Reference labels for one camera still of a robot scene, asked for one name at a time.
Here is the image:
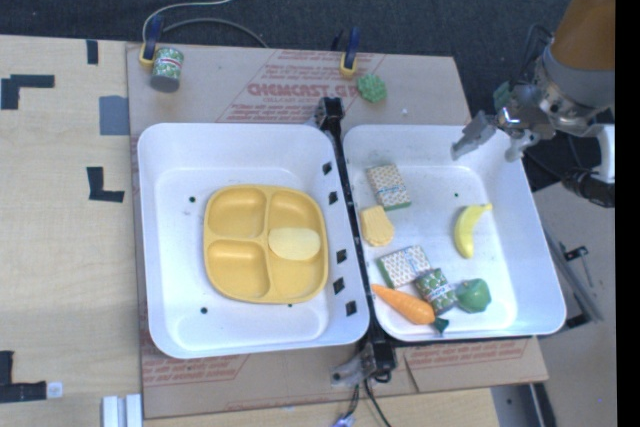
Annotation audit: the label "yellow banana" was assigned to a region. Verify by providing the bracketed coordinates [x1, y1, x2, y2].
[453, 202, 494, 260]

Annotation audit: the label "green peas can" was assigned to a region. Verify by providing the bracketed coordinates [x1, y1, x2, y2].
[149, 45, 186, 94]
[412, 267, 460, 317]

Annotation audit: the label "thin black rod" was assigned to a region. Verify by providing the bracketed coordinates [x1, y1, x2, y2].
[327, 124, 384, 346]

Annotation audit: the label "brown cardboard board red print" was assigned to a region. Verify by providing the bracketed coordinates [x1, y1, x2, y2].
[124, 42, 550, 420]

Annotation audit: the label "pale yellow oval biscuit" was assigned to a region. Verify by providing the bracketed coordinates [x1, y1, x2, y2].
[267, 226, 323, 262]

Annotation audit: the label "green pepper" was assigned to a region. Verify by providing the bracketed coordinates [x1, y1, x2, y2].
[455, 277, 493, 315]

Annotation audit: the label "black cylinder on white bracket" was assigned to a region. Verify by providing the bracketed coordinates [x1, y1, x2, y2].
[560, 123, 617, 210]

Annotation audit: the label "white green patterned carton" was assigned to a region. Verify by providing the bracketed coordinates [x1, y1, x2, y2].
[376, 244, 433, 291]
[365, 162, 413, 212]

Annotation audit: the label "yellow divided plate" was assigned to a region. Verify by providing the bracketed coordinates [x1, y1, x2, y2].
[201, 184, 331, 306]

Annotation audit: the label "white plastic tray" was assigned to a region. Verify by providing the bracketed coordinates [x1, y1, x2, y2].
[136, 121, 372, 360]
[341, 123, 568, 343]

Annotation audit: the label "green grapes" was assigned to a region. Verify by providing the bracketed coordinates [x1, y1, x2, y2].
[355, 73, 389, 105]

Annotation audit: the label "yellow ridged bread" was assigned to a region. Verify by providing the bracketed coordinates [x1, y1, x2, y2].
[359, 205, 396, 248]

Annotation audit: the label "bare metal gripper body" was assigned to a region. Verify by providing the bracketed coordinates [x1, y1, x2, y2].
[495, 82, 603, 144]

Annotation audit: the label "black block with thin wires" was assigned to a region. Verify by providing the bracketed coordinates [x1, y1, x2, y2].
[364, 338, 400, 385]
[314, 96, 347, 132]

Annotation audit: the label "orange carrot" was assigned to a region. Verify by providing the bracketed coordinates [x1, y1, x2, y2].
[370, 283, 450, 336]

